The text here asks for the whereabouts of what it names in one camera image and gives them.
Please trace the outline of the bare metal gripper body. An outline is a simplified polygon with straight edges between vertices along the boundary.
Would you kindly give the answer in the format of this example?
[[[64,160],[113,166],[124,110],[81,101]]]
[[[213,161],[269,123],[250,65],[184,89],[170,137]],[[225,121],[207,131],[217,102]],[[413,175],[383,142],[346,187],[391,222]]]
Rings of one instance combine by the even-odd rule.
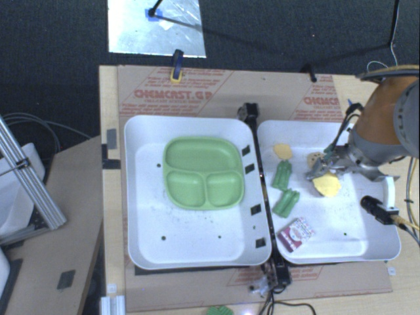
[[[337,175],[358,173],[370,181],[382,181],[386,177],[398,180],[398,175],[386,175],[379,170],[379,164],[372,161],[353,145],[336,146],[323,157],[323,166],[335,166]]]

